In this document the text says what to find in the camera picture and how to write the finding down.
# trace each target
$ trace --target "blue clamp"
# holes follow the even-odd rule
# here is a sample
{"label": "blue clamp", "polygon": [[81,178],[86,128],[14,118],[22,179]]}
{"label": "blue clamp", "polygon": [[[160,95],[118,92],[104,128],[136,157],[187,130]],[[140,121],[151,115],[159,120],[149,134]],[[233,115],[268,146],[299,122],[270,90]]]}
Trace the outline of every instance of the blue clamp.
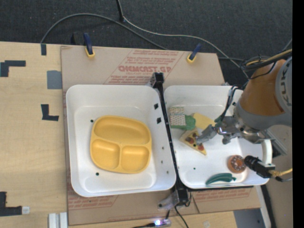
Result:
{"label": "blue clamp", "polygon": [[88,57],[95,57],[95,52],[92,47],[92,42],[88,33],[84,33],[85,39],[85,52]]}
{"label": "blue clamp", "polygon": [[193,52],[188,55],[188,57],[187,57],[187,62],[188,63],[193,63],[194,62],[194,60],[196,58],[196,54],[200,51],[200,49],[201,49],[201,44],[199,43],[195,47],[195,49],[193,50]]}

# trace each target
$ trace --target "black cable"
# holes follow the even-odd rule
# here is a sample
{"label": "black cable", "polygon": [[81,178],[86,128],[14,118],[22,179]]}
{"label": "black cable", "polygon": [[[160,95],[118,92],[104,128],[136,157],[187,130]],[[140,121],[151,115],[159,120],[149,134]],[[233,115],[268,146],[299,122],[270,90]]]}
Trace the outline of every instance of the black cable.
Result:
{"label": "black cable", "polygon": [[285,51],[292,42],[293,42],[293,39],[291,38],[290,41],[286,44],[286,46],[282,49],[282,51]]}
{"label": "black cable", "polygon": [[240,58],[235,58],[235,57],[218,57],[219,60],[234,60],[234,61],[244,61],[243,59]]}
{"label": "black cable", "polygon": [[168,219],[168,218],[169,218],[169,215],[170,215],[170,210],[168,210],[168,213],[167,213],[165,219]]}
{"label": "black cable", "polygon": [[266,73],[264,73],[264,74],[259,74],[259,75],[254,76],[254,77],[251,77],[250,79],[255,79],[255,78],[258,78],[258,77],[261,77],[261,76],[264,76],[264,75],[269,74],[269,73],[272,71],[272,69],[274,69],[275,65],[276,65],[276,62],[273,63],[273,65],[272,65],[271,68],[268,70],[268,72],[266,72]]}
{"label": "black cable", "polygon": [[252,71],[252,70],[257,70],[258,68],[261,68],[261,67],[265,67],[271,63],[274,63],[280,59],[286,59],[287,57],[290,57],[292,56],[292,50],[289,51],[289,52],[286,52],[280,56],[274,56],[273,59],[269,60],[269,59],[265,59],[266,57],[265,56],[262,56],[262,57],[253,57],[249,60],[246,60],[244,61],[243,63],[240,64],[240,68],[243,70],[243,71]]}
{"label": "black cable", "polygon": [[286,182],[286,181],[291,181],[293,178],[291,177],[291,178],[289,178],[289,179],[283,179],[283,178],[281,178],[281,177],[276,177],[275,178],[277,181],[280,181],[280,182]]}
{"label": "black cable", "polygon": [[120,1],[119,0],[116,0],[116,4],[117,4],[117,8],[118,8],[118,12],[119,12],[119,20],[121,22],[125,22],[124,20],[124,13],[123,13],[123,8],[120,4]]}
{"label": "black cable", "polygon": [[148,38],[142,36],[141,34],[139,34],[139,33],[137,33],[136,31],[130,29],[129,27],[127,27],[127,26],[125,26],[125,25],[123,25],[123,24],[121,24],[121,23],[115,21],[114,19],[105,17],[105,16],[103,16],[103,15],[99,15],[99,14],[93,14],[93,13],[76,13],[76,14],[68,15],[68,16],[66,16],[66,17],[64,17],[64,18],[62,18],[62,19],[60,19],[60,20],[58,20],[55,24],[53,24],[53,25],[51,26],[51,28],[48,29],[48,31],[45,33],[45,35],[43,36],[42,40],[40,41],[40,44],[42,44],[42,43],[44,42],[44,40],[46,39],[46,37],[48,36],[48,34],[51,32],[51,30],[52,30],[54,27],[56,27],[59,23],[61,23],[62,21],[66,20],[66,19],[73,18],[73,17],[79,17],[79,16],[91,16],[91,17],[97,17],[97,18],[102,18],[102,19],[108,20],[108,21],[113,22],[113,23],[115,23],[115,24],[117,24],[117,25],[119,25],[119,26],[122,26],[123,28],[125,28],[125,29],[127,29],[128,31],[134,33],[135,35],[139,36],[140,38],[142,38],[142,39],[148,41],[149,43],[151,43],[151,44],[157,46],[158,48],[163,49],[163,50],[168,50],[167,48],[162,47],[161,45],[156,44],[155,42],[153,42],[153,41],[149,40]]}
{"label": "black cable", "polygon": [[192,200],[192,193],[190,192],[189,202],[187,204],[185,204],[186,207],[190,206],[191,200]]}
{"label": "black cable", "polygon": [[185,219],[183,218],[183,216],[181,216],[181,214],[178,212],[176,206],[175,206],[174,208],[175,208],[176,213],[177,213],[177,214],[179,215],[179,217],[182,219],[182,221],[184,221],[186,227],[189,228],[189,226],[187,225],[187,222],[185,221]]}
{"label": "black cable", "polygon": [[154,223],[150,223],[150,224],[147,224],[145,226],[134,226],[132,228],[145,228],[145,227],[155,227],[155,224]]}
{"label": "black cable", "polygon": [[225,117],[225,115],[226,115],[226,113],[227,113],[227,110],[229,109],[229,107],[230,107],[230,105],[231,105],[231,103],[232,103],[232,101],[233,101],[233,96],[234,96],[234,93],[235,93],[235,91],[236,91],[237,89],[243,90],[243,87],[242,87],[242,86],[240,87],[239,85],[233,85],[233,86],[231,87],[230,90],[232,90],[232,92],[231,92],[231,93],[229,94],[229,96],[228,96],[228,99],[227,99],[227,102],[226,102],[225,109],[224,109],[223,113],[219,116],[219,120],[220,120],[221,122],[223,121],[223,119],[224,119],[224,117]]}
{"label": "black cable", "polygon": [[[122,6],[121,6],[121,4],[120,4],[120,0],[116,0],[116,2],[117,2],[117,4],[118,4],[120,14],[122,14],[122,13],[123,13],[123,9],[122,9]],[[188,36],[188,35],[168,35],[168,34],[161,34],[161,33],[156,33],[156,32],[152,32],[152,31],[148,31],[148,30],[142,29],[142,28],[136,26],[135,24],[131,23],[125,16],[122,15],[122,17],[123,17],[123,21],[124,21],[124,22],[128,22],[128,23],[129,23],[130,25],[132,25],[133,27],[135,27],[135,28],[137,28],[137,29],[139,29],[139,30],[141,30],[141,31],[145,31],[145,32],[154,34],[154,35],[158,35],[158,36],[169,36],[169,37],[187,37],[187,38],[195,38],[195,39],[202,40],[202,41],[204,41],[205,43],[207,43],[207,44],[213,46],[217,51],[219,51],[222,55],[224,55],[225,58],[226,58],[227,60],[230,60],[233,64],[235,64],[237,67],[239,67],[239,65],[238,65],[236,62],[234,62],[234,59],[233,59],[233,58],[228,57],[228,56],[227,56],[224,52],[222,52],[219,48],[217,48],[215,45],[213,45],[212,43],[210,43],[209,41],[207,41],[207,40],[205,40],[205,39],[203,39],[203,38],[199,38],[199,37],[196,37],[196,36]],[[248,75],[247,75],[243,70],[242,70],[242,73],[244,74],[245,78],[248,79]]]}

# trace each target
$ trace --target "round brown toy food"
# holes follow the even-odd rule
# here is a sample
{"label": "round brown toy food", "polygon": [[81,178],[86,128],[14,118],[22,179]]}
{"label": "round brown toy food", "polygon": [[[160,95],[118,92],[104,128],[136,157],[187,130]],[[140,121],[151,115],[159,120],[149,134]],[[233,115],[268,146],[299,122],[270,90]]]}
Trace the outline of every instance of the round brown toy food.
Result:
{"label": "round brown toy food", "polygon": [[228,168],[233,173],[242,173],[246,169],[244,159],[240,155],[232,155],[227,162]]}

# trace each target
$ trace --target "green toy vegetable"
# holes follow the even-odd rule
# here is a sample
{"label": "green toy vegetable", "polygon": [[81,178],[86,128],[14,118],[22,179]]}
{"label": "green toy vegetable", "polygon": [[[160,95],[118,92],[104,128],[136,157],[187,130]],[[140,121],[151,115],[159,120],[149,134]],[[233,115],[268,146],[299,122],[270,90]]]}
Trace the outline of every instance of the green toy vegetable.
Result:
{"label": "green toy vegetable", "polygon": [[210,177],[206,181],[206,185],[209,185],[216,181],[231,182],[231,181],[235,181],[235,180],[236,180],[236,178],[233,177],[231,173],[220,173],[220,174],[216,174],[216,175],[213,175],[212,177]]}

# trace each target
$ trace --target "yellow divided plate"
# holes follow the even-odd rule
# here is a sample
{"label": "yellow divided plate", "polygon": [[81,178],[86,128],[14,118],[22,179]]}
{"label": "yellow divided plate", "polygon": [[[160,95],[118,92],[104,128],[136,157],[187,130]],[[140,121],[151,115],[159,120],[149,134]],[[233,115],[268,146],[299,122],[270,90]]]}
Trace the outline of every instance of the yellow divided plate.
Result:
{"label": "yellow divided plate", "polygon": [[93,125],[90,153],[101,169],[139,173],[149,165],[151,149],[150,130],[138,120],[107,115]]}

